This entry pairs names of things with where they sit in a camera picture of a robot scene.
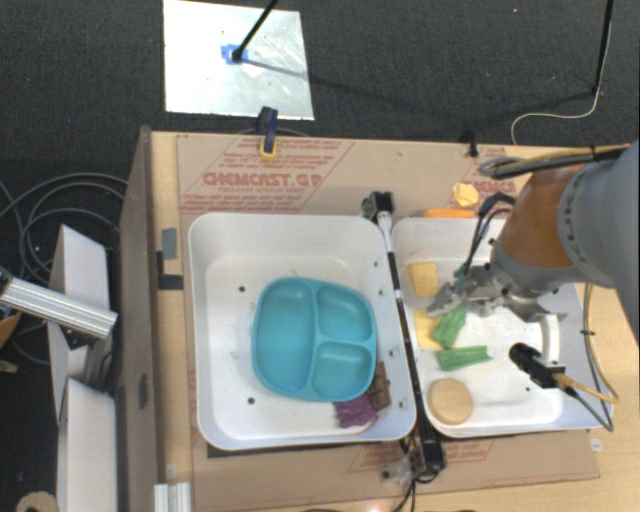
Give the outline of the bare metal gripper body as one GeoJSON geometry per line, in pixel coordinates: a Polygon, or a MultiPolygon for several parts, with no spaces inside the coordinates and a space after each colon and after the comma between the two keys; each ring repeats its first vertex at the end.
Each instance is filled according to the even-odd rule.
{"type": "Polygon", "coordinates": [[[481,316],[490,316],[498,307],[510,310],[525,323],[540,322],[546,316],[562,321],[568,316],[542,307],[538,302],[541,293],[520,286],[498,265],[462,265],[454,276],[454,290],[461,301],[481,316]]]}

